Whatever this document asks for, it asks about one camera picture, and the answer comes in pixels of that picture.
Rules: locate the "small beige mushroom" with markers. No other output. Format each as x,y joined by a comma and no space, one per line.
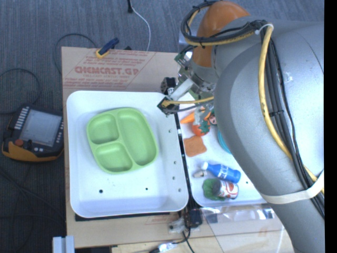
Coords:
198,173

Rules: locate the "white plastic tray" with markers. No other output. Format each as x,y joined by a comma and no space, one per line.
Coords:
126,194
210,165

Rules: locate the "black cylinder on white bracket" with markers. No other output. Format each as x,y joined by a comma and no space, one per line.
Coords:
181,89

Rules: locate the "orange carrot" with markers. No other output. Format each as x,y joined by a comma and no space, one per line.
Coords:
188,118

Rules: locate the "thin black and white rod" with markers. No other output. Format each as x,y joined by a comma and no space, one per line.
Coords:
184,159

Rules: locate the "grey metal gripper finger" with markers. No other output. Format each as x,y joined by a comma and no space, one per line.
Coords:
209,108
198,116

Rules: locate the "blue bottle with white cap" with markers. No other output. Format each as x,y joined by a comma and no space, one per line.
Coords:
223,171

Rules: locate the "white and red can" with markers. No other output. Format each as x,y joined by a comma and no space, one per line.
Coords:
229,190

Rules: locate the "teal bowl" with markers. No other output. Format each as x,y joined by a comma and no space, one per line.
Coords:
223,142

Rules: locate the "green broccoli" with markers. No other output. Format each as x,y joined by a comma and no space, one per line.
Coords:
209,190

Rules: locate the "green divided plate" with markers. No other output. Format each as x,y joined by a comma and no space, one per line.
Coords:
131,133

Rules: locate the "brown cardboard board red print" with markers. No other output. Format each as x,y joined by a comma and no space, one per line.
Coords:
110,70

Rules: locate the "orange square biscuit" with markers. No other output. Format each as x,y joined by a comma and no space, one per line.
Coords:
194,146

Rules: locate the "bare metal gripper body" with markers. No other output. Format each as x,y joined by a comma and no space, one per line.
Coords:
203,86

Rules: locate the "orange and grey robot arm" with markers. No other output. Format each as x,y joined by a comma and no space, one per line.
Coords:
263,130

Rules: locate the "orange tomato with green leaves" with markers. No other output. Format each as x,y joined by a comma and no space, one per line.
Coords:
200,129

